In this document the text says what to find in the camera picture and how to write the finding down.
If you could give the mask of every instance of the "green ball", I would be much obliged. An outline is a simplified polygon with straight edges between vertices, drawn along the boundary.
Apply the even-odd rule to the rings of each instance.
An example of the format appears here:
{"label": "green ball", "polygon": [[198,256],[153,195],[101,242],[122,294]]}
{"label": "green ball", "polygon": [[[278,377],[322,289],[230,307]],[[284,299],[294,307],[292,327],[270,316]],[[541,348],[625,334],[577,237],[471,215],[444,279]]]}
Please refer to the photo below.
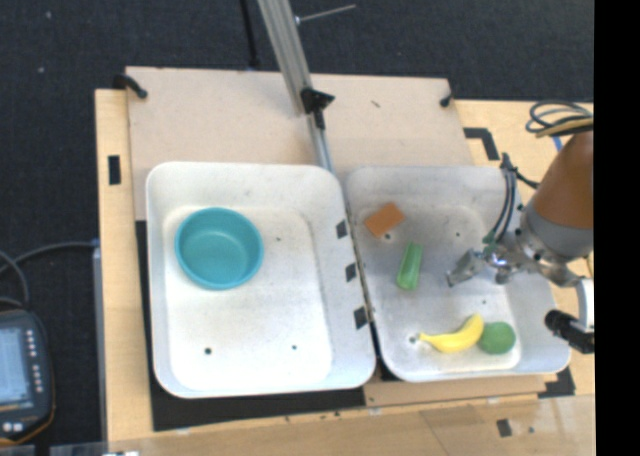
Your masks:
{"label": "green ball", "polygon": [[502,355],[511,351],[516,343],[516,332],[509,323],[498,321],[484,325],[478,341],[480,348],[491,355]]}

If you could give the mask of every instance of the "aluminum rail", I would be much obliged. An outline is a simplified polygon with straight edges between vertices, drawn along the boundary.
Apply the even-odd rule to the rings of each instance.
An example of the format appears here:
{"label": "aluminum rail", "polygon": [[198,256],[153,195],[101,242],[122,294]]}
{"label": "aluminum rail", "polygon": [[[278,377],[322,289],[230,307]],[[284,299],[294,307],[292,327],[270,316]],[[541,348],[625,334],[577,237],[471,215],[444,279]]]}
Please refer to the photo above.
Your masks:
{"label": "aluminum rail", "polygon": [[[301,94],[313,89],[313,85],[291,4],[289,0],[257,1],[294,110],[296,114],[306,114]],[[316,125],[313,116],[307,120],[320,166],[334,173],[324,129]]]}

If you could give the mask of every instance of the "black cable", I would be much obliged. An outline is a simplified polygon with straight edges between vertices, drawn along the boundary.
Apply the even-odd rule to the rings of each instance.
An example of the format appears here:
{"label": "black cable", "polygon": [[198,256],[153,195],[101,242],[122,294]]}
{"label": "black cable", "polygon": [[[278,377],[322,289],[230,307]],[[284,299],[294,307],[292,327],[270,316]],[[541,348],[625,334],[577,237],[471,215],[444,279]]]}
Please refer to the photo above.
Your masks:
{"label": "black cable", "polygon": [[9,257],[2,250],[0,250],[0,259],[4,260],[7,263],[7,266],[5,266],[7,269],[8,268],[13,269],[13,271],[18,276],[18,279],[20,280],[20,285],[22,287],[22,295],[24,298],[24,302],[22,303],[22,306],[25,310],[29,310],[31,306],[31,296],[29,294],[29,284],[27,282],[27,277],[22,272],[22,270],[20,269],[20,266],[18,266],[15,259],[12,259],[11,257]]}
{"label": "black cable", "polygon": [[0,296],[0,305],[9,305],[10,307],[24,310],[24,305],[22,303],[18,300],[14,300],[13,298],[9,298],[8,296]]}
{"label": "black cable", "polygon": [[498,229],[500,228],[500,225],[502,224],[502,220],[504,220],[504,217],[507,214],[507,209],[509,207],[509,194],[510,194],[509,179],[507,177],[506,172],[503,172],[503,174],[504,174],[504,181],[505,181],[504,202],[502,204],[502,209],[500,210],[500,215],[498,216],[498,219],[496,220],[495,225],[493,225],[493,228],[491,229],[491,233],[493,234],[498,233]]}
{"label": "black cable", "polygon": [[[557,117],[560,114],[565,114],[567,116],[557,118],[553,122],[545,120],[545,118],[550,116]],[[559,127],[567,122],[592,119],[593,113],[588,109],[579,106],[575,102],[568,102],[564,100],[543,100],[536,102],[531,106],[529,109],[529,117],[531,119],[526,123],[525,129],[527,132],[537,134],[552,127]],[[554,136],[567,136],[569,134],[590,130],[593,130],[592,125],[567,129],[566,131],[554,134]]]}
{"label": "black cable", "polygon": [[509,227],[509,224],[511,223],[511,218],[513,216],[513,210],[515,208],[516,178],[512,170],[508,170],[506,172],[506,182],[508,184],[507,187],[509,188],[509,193],[507,195],[507,199],[508,199],[507,213],[502,225],[502,230],[500,230],[500,233],[498,233],[496,236],[496,243],[499,243],[504,237],[505,233],[507,232],[507,228]]}
{"label": "black cable", "polygon": [[[13,259],[16,264],[20,264],[29,259],[33,259],[35,257],[39,257],[41,255],[60,251],[60,250],[72,250],[72,249],[95,249],[98,247],[98,243],[96,241],[67,241],[64,243],[54,243],[45,246],[41,246],[36,248],[35,250],[31,250],[27,253],[23,253],[22,255]],[[9,266],[5,265],[0,267],[0,276],[2,276],[5,272],[9,270]]]}
{"label": "black cable", "polygon": [[516,173],[516,177],[521,180],[522,182],[524,182],[527,186],[529,186],[530,188],[533,189],[538,189],[538,187],[540,186],[539,182],[535,182],[531,179],[527,179],[524,175],[522,175],[519,171],[518,168],[516,168],[514,170],[514,172]]}

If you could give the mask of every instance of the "white tray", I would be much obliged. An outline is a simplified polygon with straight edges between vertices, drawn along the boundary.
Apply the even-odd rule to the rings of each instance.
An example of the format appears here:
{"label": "white tray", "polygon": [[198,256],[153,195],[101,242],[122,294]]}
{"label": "white tray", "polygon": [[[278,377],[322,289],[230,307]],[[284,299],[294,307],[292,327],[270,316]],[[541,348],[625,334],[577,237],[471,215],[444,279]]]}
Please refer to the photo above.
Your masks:
{"label": "white tray", "polygon": [[[544,278],[519,274],[500,286],[487,268],[453,288],[446,282],[446,272],[469,248],[482,249],[482,238],[499,216],[505,181],[498,169],[366,167],[350,174],[345,188],[382,359],[396,376],[424,382],[545,374],[568,364],[568,345],[544,325],[545,314],[555,308],[551,286]],[[364,220],[387,202],[395,202],[406,220],[377,239]],[[517,223],[516,211],[512,228]],[[410,241],[424,245],[414,291],[395,285]],[[478,347],[444,354],[415,341],[421,331],[454,331],[474,312],[482,314],[485,322],[512,324],[517,333],[514,349],[505,355],[488,355]]]}
{"label": "white tray", "polygon": [[[153,365],[184,398],[355,388],[375,367],[342,190],[302,165],[164,163],[147,180]],[[211,291],[173,251],[181,221],[227,207],[260,231],[264,260],[247,283]]]}

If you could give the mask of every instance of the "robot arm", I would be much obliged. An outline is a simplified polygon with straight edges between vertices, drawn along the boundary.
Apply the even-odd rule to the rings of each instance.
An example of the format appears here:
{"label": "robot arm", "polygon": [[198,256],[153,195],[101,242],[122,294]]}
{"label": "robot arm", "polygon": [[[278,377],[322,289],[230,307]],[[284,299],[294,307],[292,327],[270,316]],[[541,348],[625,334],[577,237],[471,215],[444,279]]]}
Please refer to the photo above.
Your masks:
{"label": "robot arm", "polygon": [[[535,108],[542,104],[532,108],[532,116]],[[559,287],[573,287],[579,299],[579,319],[553,310],[547,314],[545,324],[572,347],[593,353],[593,280],[578,276],[568,268],[570,262],[588,256],[593,250],[593,117],[572,116],[559,125],[557,130],[557,124],[545,123],[539,131],[538,136],[562,131],[572,136],[521,211],[518,228],[513,232],[506,230],[513,211],[518,172],[505,155],[501,168],[507,197],[500,219],[483,240],[484,251],[469,250],[448,273],[447,280],[453,286],[490,266],[496,269],[499,284],[508,283],[514,273],[527,271],[539,273]]]}

